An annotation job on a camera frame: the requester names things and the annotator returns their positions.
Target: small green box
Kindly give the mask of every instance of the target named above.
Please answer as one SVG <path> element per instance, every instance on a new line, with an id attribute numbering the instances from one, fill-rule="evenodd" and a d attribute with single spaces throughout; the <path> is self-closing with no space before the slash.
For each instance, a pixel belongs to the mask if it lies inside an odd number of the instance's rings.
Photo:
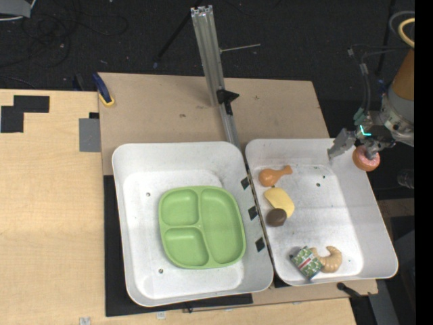
<path id="1" fill-rule="evenodd" d="M 305 246 L 298 251 L 298 254 L 290 257 L 290 260 L 302 272 L 304 276 L 311 279 L 318 274 L 323 267 L 323 264 L 316 258 L 313 252 Z"/>

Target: brown toy food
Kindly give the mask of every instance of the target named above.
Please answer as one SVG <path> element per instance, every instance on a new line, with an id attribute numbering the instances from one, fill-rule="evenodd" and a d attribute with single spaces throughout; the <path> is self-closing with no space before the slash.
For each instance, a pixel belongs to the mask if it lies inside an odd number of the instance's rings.
<path id="1" fill-rule="evenodd" d="M 272 209 L 266 216 L 266 223 L 270 226 L 282 226 L 287 219 L 287 213 L 283 209 Z"/>

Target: metal pole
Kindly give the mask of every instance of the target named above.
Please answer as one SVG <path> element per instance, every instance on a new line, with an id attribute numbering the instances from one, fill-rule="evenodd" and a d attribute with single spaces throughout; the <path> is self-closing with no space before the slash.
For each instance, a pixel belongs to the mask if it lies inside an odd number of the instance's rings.
<path id="1" fill-rule="evenodd" d="M 219 104 L 217 91 L 225 89 L 225 86 L 212 6 L 191 8 L 191 18 L 196 32 L 204 75 L 208 83 L 210 104 L 216 106 Z M 227 141 L 240 149 L 233 115 L 227 114 L 224 103 L 219 104 L 219 111 Z"/>

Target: gray tape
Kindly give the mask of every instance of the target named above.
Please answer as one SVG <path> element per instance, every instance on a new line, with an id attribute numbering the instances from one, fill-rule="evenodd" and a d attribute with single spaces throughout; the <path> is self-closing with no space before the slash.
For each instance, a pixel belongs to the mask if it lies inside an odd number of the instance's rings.
<path id="1" fill-rule="evenodd" d="M 101 152 L 99 119 L 80 118 L 80 152 Z"/>
<path id="2" fill-rule="evenodd" d="M 91 325 L 90 317 L 80 317 L 80 325 Z"/>
<path id="3" fill-rule="evenodd" d="M 30 18 L 31 4 L 25 0 L 0 0 L 0 14 Z"/>

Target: metal rod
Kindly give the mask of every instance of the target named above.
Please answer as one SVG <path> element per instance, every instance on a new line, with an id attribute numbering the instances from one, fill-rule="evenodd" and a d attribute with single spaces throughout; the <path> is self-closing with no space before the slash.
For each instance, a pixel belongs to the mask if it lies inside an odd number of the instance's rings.
<path id="1" fill-rule="evenodd" d="M 248 45 L 248 46 L 241 46 L 241 47 L 234 47 L 234 48 L 226 48 L 226 49 L 221 49 L 219 50 L 219 53 L 223 53 L 224 51 L 236 51 L 238 49 L 244 49 L 244 48 L 250 48 L 250 47 L 258 47 L 260 46 L 260 43 L 257 43 L 256 45 Z"/>

